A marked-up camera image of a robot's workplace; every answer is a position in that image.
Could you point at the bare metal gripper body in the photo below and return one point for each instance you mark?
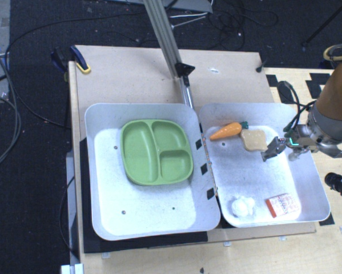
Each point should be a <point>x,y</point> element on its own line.
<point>303,140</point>

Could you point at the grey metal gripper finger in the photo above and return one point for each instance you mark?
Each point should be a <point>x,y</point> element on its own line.
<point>276,143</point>
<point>269,153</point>

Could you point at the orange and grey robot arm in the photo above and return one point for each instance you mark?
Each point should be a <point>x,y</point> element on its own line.
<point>332,96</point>

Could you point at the tan toy bread slice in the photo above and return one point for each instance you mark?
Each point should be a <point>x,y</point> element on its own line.
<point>254,140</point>

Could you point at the white plastic tray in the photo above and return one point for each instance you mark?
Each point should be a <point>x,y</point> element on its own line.
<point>148,210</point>
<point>245,173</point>

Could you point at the orange toy carrot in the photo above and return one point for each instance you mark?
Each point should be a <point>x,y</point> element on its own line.
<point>227,130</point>

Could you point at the orange and white packet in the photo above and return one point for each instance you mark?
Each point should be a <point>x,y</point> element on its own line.
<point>283,205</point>

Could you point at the white crumpled lump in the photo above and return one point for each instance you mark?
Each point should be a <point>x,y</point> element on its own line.
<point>242,207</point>

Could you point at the green divided plate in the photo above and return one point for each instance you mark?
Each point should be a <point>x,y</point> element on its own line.
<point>156,153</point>

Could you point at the brown cardboard board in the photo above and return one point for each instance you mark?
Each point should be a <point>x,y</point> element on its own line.
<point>130,81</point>

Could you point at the black cylinder on white bracket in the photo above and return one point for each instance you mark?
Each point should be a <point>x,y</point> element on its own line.
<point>336,183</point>

